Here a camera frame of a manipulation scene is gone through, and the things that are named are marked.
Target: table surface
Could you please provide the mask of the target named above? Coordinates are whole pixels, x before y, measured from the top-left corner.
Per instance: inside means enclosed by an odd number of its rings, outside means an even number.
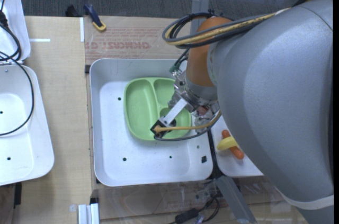
[[[13,223],[76,223],[76,207],[91,196],[85,49],[79,18],[26,16],[31,56],[25,64],[38,77],[55,163],[44,177],[22,182]]]

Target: brown tube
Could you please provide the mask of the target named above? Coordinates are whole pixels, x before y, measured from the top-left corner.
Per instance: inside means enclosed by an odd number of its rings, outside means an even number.
[[[211,28],[216,25],[231,22],[223,17],[211,17],[206,19],[198,28],[197,32]],[[213,83],[207,71],[207,53],[209,45],[191,48],[187,61],[186,77],[194,84],[213,87]]]

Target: green plate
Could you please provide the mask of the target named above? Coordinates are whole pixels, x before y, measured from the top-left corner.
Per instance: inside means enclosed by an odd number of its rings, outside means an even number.
[[[174,93],[170,78],[139,78],[129,82],[124,91],[124,113],[130,132],[142,140],[154,140],[150,130],[159,117],[169,112],[167,102]],[[192,116],[182,110],[175,118],[176,126],[191,126]],[[188,130],[169,132],[165,138],[179,138]]]

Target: orange carrot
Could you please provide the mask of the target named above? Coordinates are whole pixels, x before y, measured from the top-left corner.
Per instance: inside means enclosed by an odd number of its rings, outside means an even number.
[[[227,138],[227,137],[230,137],[231,134],[229,133],[228,130],[223,130],[221,132],[221,135],[222,135],[222,138]],[[231,151],[231,153],[239,160],[242,160],[244,159],[245,157],[245,154],[237,147],[230,147],[229,150]]]

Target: white band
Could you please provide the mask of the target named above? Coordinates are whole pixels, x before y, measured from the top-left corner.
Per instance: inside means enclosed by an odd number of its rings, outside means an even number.
[[[282,194],[281,192],[280,194],[290,205],[293,205],[295,207],[298,207],[304,210],[318,210],[318,209],[322,209],[322,208],[334,205],[334,195],[327,196],[325,198],[315,200],[315,201],[301,202],[301,201],[291,200],[288,197],[286,197],[284,194]]]

